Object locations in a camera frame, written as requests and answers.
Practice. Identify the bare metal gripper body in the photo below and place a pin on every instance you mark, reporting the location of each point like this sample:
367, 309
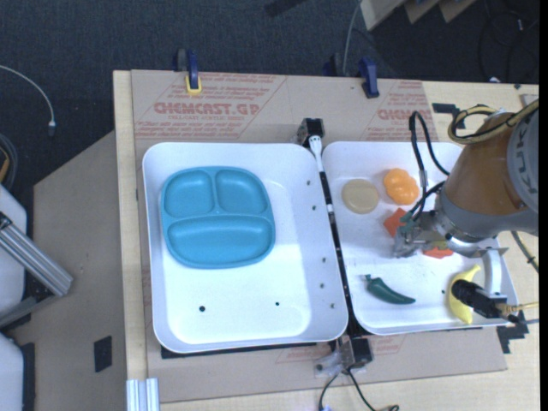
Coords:
432, 231

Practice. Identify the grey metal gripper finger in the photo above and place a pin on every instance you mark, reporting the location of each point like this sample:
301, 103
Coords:
403, 246

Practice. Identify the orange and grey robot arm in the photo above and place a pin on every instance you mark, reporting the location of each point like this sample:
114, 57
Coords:
484, 186

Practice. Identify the white plastic tray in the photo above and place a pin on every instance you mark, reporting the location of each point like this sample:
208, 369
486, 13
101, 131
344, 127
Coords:
398, 272
240, 306

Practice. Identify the orange flat toy food piece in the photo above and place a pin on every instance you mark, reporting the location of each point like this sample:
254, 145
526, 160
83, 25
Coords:
394, 222

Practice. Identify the green chili pepper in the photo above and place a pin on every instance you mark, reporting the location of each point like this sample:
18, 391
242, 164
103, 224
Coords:
385, 293

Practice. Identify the orange peeled tangerine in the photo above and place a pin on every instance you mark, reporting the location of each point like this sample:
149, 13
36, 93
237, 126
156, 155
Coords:
401, 185

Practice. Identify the beige round biscuit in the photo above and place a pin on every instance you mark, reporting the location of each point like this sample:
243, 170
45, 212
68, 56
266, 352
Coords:
360, 196

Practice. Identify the thin black and white rod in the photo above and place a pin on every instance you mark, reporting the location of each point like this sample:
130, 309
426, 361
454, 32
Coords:
329, 206

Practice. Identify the yellow banana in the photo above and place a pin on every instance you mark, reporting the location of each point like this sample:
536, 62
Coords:
460, 313

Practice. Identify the blue divided plate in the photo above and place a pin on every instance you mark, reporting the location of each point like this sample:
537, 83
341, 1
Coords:
218, 238

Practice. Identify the brown cardboard board red print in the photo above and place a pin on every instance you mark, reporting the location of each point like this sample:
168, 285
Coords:
265, 105

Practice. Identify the black cylinder on white bracket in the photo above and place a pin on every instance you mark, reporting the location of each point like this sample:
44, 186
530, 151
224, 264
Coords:
468, 293

